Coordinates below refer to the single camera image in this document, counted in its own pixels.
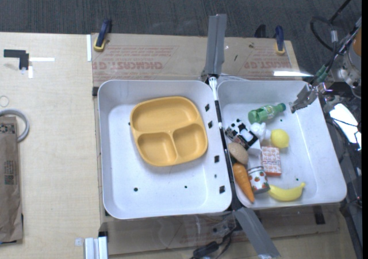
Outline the orange carrot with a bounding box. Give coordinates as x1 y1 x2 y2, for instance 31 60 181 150
232 162 256 204

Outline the strawberry print can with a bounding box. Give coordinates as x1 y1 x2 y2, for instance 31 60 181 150
247 165 271 195

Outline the orange juice carton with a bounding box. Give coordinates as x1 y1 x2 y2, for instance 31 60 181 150
260 146 282 177

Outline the brown paper bag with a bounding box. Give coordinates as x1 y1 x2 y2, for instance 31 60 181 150
0 116 24 243

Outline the yellow lemon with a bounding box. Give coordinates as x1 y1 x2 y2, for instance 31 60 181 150
270 128 290 149

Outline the yellow divided plate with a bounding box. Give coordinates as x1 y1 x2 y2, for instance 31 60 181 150
129 96 209 167

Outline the brown cardboard board red print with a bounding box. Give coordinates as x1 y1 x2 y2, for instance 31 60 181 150
90 32 348 256

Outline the green plastic bottle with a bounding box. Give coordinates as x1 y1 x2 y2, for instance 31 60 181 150
247 102 287 125

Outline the brown bread bun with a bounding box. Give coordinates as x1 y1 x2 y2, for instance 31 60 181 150
228 142 250 166

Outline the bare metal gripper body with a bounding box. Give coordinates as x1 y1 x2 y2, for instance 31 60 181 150
316 62 362 101

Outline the white lumpy toy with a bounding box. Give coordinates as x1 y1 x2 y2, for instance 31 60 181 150
250 121 271 141

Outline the yellow banana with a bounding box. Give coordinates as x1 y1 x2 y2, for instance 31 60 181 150
267 182 306 203

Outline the white plastic tray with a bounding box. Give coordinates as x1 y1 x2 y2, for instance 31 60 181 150
216 79 348 211
97 79 233 220

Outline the black and white milk carton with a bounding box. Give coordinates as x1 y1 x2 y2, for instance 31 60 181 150
224 119 263 157

